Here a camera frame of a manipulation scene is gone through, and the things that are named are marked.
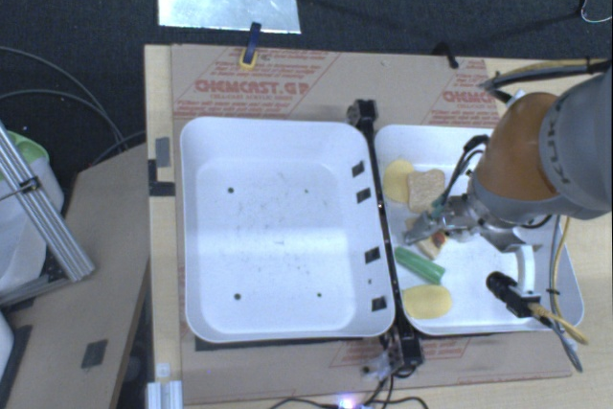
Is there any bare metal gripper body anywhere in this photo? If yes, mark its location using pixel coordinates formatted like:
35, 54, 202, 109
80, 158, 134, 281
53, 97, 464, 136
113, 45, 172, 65
429, 194, 488, 246

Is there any pizza slice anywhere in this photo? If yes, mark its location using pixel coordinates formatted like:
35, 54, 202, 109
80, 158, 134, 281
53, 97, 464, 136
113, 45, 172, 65
415, 232, 449, 261

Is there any thin black rod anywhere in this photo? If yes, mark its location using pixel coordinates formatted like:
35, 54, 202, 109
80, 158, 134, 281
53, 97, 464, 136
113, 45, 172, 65
361, 118, 417, 353

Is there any green celery stick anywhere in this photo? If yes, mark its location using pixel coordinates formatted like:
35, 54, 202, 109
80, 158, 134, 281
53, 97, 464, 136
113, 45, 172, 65
393, 245, 447, 286

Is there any tan bread slice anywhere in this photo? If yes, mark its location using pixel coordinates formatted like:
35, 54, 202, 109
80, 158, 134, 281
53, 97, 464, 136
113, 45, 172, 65
406, 168, 447, 214

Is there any white plastic tray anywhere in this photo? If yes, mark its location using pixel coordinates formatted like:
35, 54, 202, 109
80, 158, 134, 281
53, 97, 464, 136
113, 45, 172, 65
373, 124, 586, 336
179, 115, 397, 344

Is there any brown cardboard board red print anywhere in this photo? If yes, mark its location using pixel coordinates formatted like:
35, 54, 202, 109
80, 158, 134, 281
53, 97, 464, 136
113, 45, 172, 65
170, 43, 575, 404

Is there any black cylinder on white bracket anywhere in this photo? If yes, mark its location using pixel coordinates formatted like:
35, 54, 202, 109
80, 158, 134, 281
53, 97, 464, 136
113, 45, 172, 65
485, 242, 543, 318

